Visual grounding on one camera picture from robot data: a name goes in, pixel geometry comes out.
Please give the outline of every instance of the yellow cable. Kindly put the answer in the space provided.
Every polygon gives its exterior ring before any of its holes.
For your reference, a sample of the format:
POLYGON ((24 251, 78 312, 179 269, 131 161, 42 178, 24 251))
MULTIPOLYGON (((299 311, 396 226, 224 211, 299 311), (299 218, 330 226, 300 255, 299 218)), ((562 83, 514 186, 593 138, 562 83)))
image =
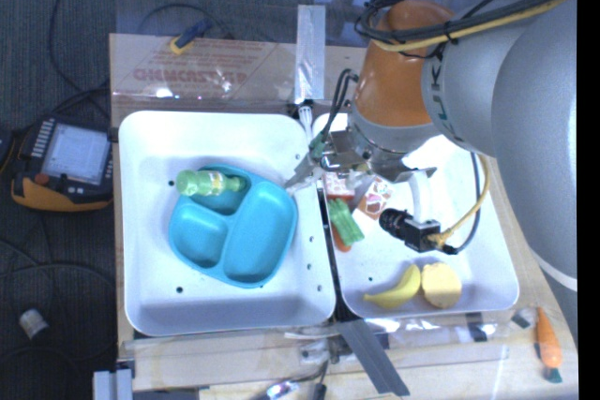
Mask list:
MULTIPOLYGON (((555 8, 565 0, 552 0, 550 2, 546 2, 545 4, 541 4, 539 6, 527 8, 515 14, 502 17, 500 19, 496 19, 495 21, 481 23, 479 25, 475 25, 473 27, 468 27, 462 30, 458 30, 451 34, 451 38, 461 38, 471 34, 476 34, 477 32, 482 32, 484 30, 488 30, 494 27, 500 27, 502 25, 506 25, 511 22, 522 21, 523 19, 528 19, 529 17, 533 17, 534 15, 539 15, 544 12, 555 8)), ((430 45, 439 44, 448 41, 447 36, 437 36, 432 38, 426 38, 424 40, 418 40, 414 42, 404 43, 404 44, 386 44, 381 42, 380 40, 373 39, 372 40, 375 45, 379 48, 388 51, 388 52, 406 52, 406 51, 414 51, 416 49, 421 49, 423 47, 429 47, 430 45)))
POLYGON ((449 229, 444 230, 443 232, 430 233, 427 236, 427 239, 430 240, 431 242, 434 242, 438 246, 438 248, 442 248, 445 245, 446 241, 452 235, 454 235, 454 233, 458 229, 460 229, 460 227, 462 227, 462 225, 469 219, 469 217, 471 215, 474 215, 481 208, 481 205, 483 204, 484 199, 485 199, 486 195, 488 194, 488 191, 489 191, 488 160, 482 155, 478 155, 478 157, 479 157, 479 161, 481 162, 481 167, 484 171, 484 175, 486 176, 486 180, 485 180, 484 186, 481 190, 481 194, 479 195, 479 198, 477 199, 477 202, 475 203, 475 205, 469 210, 469 212, 467 212, 462 218, 460 218, 460 220, 456 224, 454 224, 449 229))

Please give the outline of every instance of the banana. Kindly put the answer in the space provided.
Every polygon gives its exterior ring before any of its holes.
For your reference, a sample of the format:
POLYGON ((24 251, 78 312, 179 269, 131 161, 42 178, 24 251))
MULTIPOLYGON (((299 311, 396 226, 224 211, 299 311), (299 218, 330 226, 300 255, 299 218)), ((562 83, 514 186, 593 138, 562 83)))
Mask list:
POLYGON ((407 303, 421 288, 421 271, 412 264, 404 271, 398 283, 389 290, 374 295, 365 293, 363 300, 373 302, 381 308, 397 308, 407 303))

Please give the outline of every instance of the white tape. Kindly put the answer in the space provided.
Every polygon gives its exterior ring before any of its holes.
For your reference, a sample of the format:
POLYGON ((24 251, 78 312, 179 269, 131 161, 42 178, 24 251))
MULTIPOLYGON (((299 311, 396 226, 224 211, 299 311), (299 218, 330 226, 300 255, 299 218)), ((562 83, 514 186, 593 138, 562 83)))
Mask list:
POLYGON ((558 283, 560 283, 564 287, 567 287, 568 289, 570 289, 572 291, 578 291, 578 280, 576 278, 573 278, 572 276, 564 274, 560 270, 558 270, 555 267, 553 267, 552 265, 550 265, 544 259, 542 259, 539 255, 537 255, 533 251, 532 248, 530 248, 530 250, 533 254, 533 257, 537 260, 537 263, 539 263, 540 268, 544 272, 546 272, 548 275, 550 275, 552 278, 554 278, 554 280, 556 280, 558 283))
POLYGON ((294 101, 322 100, 325 77, 325 6, 298 6, 294 101))

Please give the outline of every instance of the blue plastic plate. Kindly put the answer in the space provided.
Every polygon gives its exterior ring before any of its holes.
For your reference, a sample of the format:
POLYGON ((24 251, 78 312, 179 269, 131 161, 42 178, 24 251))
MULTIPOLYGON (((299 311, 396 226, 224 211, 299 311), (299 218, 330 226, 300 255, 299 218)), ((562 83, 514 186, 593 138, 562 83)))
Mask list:
POLYGON ((169 243, 190 267, 246 289, 275 275, 290 247, 298 220, 286 190, 247 170, 211 164, 247 180, 240 192, 214 197, 181 196, 172 212, 169 243))

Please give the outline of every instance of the carrot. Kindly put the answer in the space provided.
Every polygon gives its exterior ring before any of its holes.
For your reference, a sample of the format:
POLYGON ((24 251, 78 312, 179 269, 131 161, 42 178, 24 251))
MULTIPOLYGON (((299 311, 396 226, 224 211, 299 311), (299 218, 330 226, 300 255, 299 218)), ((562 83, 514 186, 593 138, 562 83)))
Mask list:
POLYGON ((540 360, 548 368, 558 368, 563 363, 563 351, 552 329, 550 320, 542 307, 537 307, 537 343, 540 348, 540 360))
POLYGON ((336 247, 339 251, 341 252, 350 252, 350 249, 353 247, 352 245, 346 245, 342 242, 341 238, 339 237, 339 233, 336 230, 336 226, 335 225, 331 225, 331 230, 334 236, 334 242, 336 244, 336 247))

